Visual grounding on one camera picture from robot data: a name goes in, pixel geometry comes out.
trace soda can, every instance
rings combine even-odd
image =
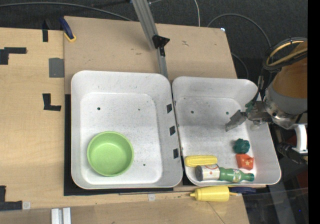
[[[195,174],[198,181],[218,180],[220,177],[220,169],[217,164],[199,165],[195,168]]]

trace yellow mustard bottle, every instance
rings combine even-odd
[[[228,186],[207,186],[196,188],[190,196],[197,201],[226,202],[229,200],[230,195],[235,194],[237,193],[229,191]]]

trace can label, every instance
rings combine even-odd
[[[201,165],[197,166],[201,177],[198,180],[218,180],[220,177],[220,169],[219,166],[216,164],[213,165]]]

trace gray tape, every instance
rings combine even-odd
[[[65,76],[65,61],[60,58],[49,58],[49,77],[63,78]]]

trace white bracket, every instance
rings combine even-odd
[[[149,201],[155,201],[155,200],[156,200],[156,199],[155,199],[155,198],[156,198],[155,196],[156,196],[156,194],[148,194],[148,200],[149,200]]]
[[[51,224],[71,224],[70,207],[51,209]]]
[[[29,202],[29,201],[23,201],[23,202],[22,202],[22,209],[23,209],[23,210],[29,210],[29,209],[31,209],[31,202]]]
[[[296,147],[293,148],[293,150],[297,151],[298,153],[308,153],[308,149],[307,149],[307,144],[308,144],[308,140],[307,140],[307,130],[306,130],[306,126],[304,124],[299,124],[295,129],[296,131]]]

